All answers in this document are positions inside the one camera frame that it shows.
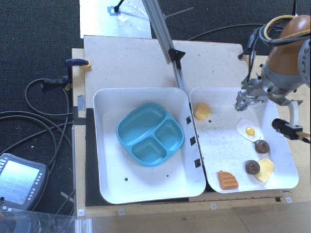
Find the toy fried egg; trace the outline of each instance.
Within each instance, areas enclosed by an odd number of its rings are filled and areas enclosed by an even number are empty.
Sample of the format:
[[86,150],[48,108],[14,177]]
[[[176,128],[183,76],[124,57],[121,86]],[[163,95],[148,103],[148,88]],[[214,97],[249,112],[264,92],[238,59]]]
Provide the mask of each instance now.
[[241,118],[236,125],[238,133],[245,139],[255,142],[263,139],[263,134],[259,127],[257,127],[252,121],[245,118]]

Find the egg yolk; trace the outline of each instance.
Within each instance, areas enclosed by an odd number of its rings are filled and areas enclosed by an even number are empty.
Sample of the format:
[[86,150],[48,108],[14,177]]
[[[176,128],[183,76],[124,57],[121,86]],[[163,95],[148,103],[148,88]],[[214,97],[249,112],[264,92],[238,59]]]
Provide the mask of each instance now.
[[245,132],[249,135],[249,136],[254,136],[255,135],[255,130],[252,127],[247,127],[245,129]]

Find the egg white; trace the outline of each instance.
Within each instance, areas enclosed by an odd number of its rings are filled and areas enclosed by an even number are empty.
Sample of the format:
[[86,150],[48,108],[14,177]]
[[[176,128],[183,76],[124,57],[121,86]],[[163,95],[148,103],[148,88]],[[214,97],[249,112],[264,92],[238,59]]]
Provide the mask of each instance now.
[[[245,132],[245,129],[247,127],[252,127],[255,130],[255,134],[253,136],[250,136]],[[248,119],[241,118],[239,122],[236,124],[236,129],[241,136],[243,136],[245,139],[251,142],[263,139],[263,134],[260,128],[257,127],[252,121]]]

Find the screen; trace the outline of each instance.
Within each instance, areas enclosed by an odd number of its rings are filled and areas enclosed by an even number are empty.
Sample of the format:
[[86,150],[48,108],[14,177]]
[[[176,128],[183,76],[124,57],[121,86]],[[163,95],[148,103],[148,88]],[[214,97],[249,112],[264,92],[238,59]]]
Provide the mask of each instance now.
[[23,205],[38,172],[39,169],[8,161],[0,174],[0,196]]

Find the black floor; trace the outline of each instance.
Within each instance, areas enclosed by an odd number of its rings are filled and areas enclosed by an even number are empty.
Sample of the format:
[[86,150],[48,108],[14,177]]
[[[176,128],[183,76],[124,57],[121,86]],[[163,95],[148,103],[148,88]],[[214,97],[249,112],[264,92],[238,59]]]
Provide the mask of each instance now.
[[[219,27],[267,23],[270,19],[291,14],[294,0],[159,0],[166,15],[194,9],[167,19],[173,39],[187,40]],[[311,0],[298,0],[297,13],[310,15]],[[79,0],[0,0],[0,112],[28,111],[24,90],[31,81],[57,79],[67,75],[64,61],[72,48],[82,48],[79,32]],[[200,41],[247,44],[256,27],[241,26],[217,31],[197,38]],[[258,54],[269,48],[258,43]],[[59,114],[66,112],[61,91],[43,94],[39,85],[29,91],[29,100],[39,110]],[[49,117],[62,123],[65,117]],[[0,151],[42,129],[25,119],[0,120]],[[60,134],[55,133],[57,140]],[[48,163],[54,147],[48,134],[36,137],[12,149],[10,153],[37,162]],[[56,165],[36,211],[56,213],[65,199],[60,192],[73,190],[72,150],[63,142]],[[69,214],[70,202],[60,212]]]

